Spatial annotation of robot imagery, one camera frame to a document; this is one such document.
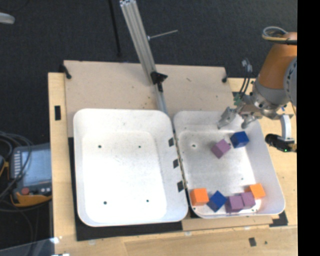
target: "blue cube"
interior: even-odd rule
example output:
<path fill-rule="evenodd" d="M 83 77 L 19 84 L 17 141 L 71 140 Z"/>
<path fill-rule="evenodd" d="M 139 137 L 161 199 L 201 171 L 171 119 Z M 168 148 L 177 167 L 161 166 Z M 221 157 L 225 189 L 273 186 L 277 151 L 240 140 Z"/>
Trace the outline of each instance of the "blue cube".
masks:
<path fill-rule="evenodd" d="M 227 201 L 227 198 L 217 190 L 211 197 L 207 205 L 217 212 Z"/>
<path fill-rule="evenodd" d="M 234 148 L 241 148 L 248 144 L 249 138 L 245 131 L 235 132 L 230 140 Z"/>

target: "electronic device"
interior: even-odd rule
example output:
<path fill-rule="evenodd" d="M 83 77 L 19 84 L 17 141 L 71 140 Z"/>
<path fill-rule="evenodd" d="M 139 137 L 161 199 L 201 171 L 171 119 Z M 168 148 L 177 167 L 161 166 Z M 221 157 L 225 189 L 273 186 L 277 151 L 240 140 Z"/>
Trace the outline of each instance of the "electronic device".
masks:
<path fill-rule="evenodd" d="M 34 206 L 52 198 L 50 143 L 18 146 L 9 164 L 9 179 L 15 180 L 11 192 L 17 207 Z"/>

